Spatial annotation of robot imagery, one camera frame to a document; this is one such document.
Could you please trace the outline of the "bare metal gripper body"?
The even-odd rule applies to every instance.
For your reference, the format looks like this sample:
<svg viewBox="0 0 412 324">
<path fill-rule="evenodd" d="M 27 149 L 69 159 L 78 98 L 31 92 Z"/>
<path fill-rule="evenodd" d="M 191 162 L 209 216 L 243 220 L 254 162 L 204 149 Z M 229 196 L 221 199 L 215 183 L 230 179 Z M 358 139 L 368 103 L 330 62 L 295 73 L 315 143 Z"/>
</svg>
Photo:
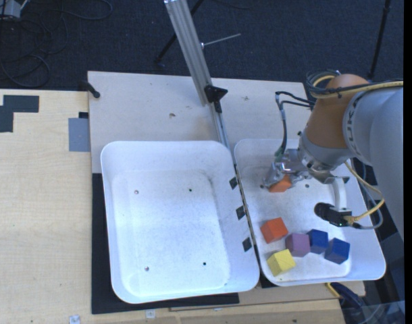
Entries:
<svg viewBox="0 0 412 324">
<path fill-rule="evenodd" d="M 274 162 L 281 172 L 281 180 L 291 173 L 303 172 L 304 180 L 316 179 L 319 182 L 329 182 L 331 171 L 327 165 L 314 159 L 309 153 L 299 148 L 279 148 L 274 155 Z"/>
</svg>

